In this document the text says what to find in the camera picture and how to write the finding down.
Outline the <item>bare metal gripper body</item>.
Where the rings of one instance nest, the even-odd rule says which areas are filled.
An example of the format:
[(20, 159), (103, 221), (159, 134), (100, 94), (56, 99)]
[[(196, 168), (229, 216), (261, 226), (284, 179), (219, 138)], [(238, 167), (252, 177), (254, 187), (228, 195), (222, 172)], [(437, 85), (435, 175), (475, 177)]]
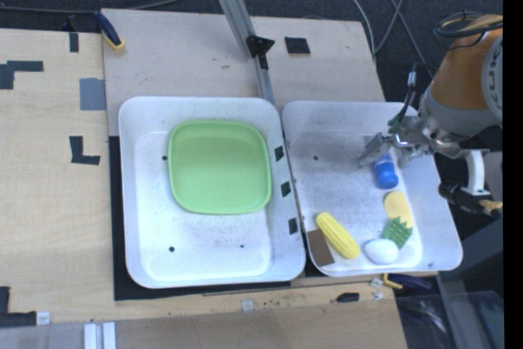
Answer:
[(388, 122), (388, 127), (391, 143), (399, 150), (402, 159), (429, 154), (442, 154), (456, 159), (465, 153), (459, 144), (463, 137), (444, 130), (432, 116), (396, 115)]

